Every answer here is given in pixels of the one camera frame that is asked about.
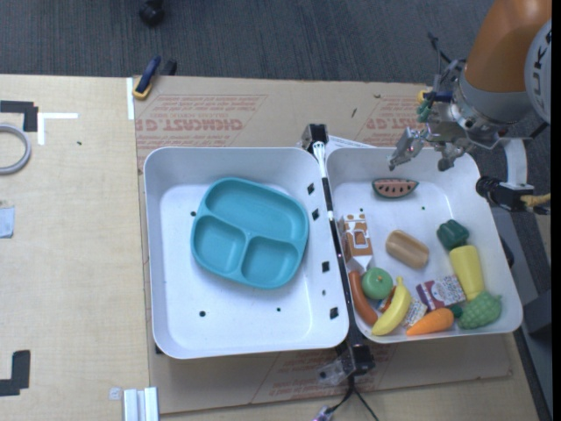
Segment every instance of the teal plate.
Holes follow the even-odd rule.
[[[196,262],[224,278],[276,289],[295,275],[308,241],[306,211],[293,197],[241,178],[216,181],[191,231]]]

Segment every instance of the sausage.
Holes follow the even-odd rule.
[[[372,326],[376,323],[376,321],[378,321],[378,314],[368,303],[368,300],[362,291],[362,286],[360,285],[360,278],[361,276],[359,271],[352,270],[349,272],[352,302],[354,304],[355,311],[360,315],[363,321]]]

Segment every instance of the wooden table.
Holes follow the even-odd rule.
[[[0,100],[33,101],[54,115],[77,114],[48,118],[44,145],[37,133],[29,134],[28,165],[0,176],[0,207],[16,209],[13,237],[0,239],[0,380],[10,378],[15,351],[32,356],[29,388],[0,397],[0,418],[120,419],[122,403],[111,398],[111,389],[150,386],[127,80],[0,75]],[[19,122],[13,114],[0,114],[0,120]],[[0,160],[16,150],[0,134]],[[537,419],[514,338],[503,337],[512,367],[507,377],[363,396],[380,421]],[[322,405],[339,400],[202,410],[169,419],[311,419]],[[356,397],[335,415],[369,417]]]

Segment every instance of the toy watermelon slice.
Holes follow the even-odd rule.
[[[384,198],[402,198],[409,195],[419,185],[411,179],[380,178],[372,181],[374,192]]]

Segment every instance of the yellow banana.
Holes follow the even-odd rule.
[[[372,335],[386,335],[395,329],[405,318],[409,305],[411,304],[411,294],[407,287],[403,285],[403,278],[397,276],[394,297],[387,310],[378,318],[372,328]]]

